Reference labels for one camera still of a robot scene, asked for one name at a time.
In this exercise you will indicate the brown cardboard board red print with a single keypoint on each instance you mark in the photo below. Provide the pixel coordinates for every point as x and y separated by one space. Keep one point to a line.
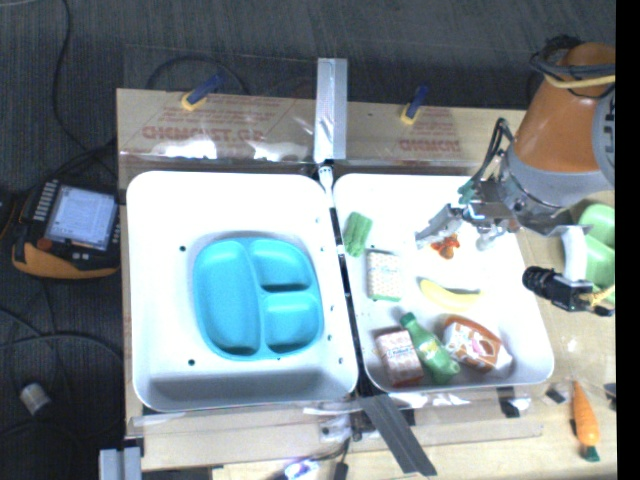
150 128

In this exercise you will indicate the white plastic tray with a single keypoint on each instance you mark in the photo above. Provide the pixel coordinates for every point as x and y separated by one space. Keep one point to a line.
160 268
510 288

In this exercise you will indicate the black cylinder on white bracket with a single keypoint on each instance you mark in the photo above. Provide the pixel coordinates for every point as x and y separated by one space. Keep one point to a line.
555 284

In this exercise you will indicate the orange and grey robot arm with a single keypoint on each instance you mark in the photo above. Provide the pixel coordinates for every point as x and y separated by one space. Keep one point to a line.
555 128

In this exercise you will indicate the pink carton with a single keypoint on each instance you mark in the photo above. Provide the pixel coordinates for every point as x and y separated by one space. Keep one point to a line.
400 358

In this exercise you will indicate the green plastic bottle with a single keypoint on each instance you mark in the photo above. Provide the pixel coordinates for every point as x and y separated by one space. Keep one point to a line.
432 353

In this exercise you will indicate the white and green carton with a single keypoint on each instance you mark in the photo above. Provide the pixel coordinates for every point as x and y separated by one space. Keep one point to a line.
384 274

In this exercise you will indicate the small grey can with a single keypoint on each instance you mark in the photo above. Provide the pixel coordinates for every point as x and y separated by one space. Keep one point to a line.
35 398

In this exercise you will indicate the blue divided plate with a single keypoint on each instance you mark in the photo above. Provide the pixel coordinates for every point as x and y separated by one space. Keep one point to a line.
225 293

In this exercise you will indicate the orange and white packet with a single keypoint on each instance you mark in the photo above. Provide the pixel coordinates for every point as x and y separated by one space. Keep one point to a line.
472 343

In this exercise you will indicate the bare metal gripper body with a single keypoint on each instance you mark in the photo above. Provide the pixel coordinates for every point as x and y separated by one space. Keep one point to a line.
495 203

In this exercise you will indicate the small orange toy food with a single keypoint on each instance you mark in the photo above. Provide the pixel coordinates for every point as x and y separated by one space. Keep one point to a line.
446 249

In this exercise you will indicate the orange carrot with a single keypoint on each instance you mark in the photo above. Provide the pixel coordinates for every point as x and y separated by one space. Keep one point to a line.
585 418

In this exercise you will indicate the yellow banana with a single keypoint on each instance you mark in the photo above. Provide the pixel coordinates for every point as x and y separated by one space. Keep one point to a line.
447 295

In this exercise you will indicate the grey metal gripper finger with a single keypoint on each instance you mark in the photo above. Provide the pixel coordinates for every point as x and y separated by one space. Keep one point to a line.
492 235
442 220

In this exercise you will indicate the green plastic container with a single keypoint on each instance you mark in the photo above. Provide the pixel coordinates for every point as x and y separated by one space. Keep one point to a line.
600 258

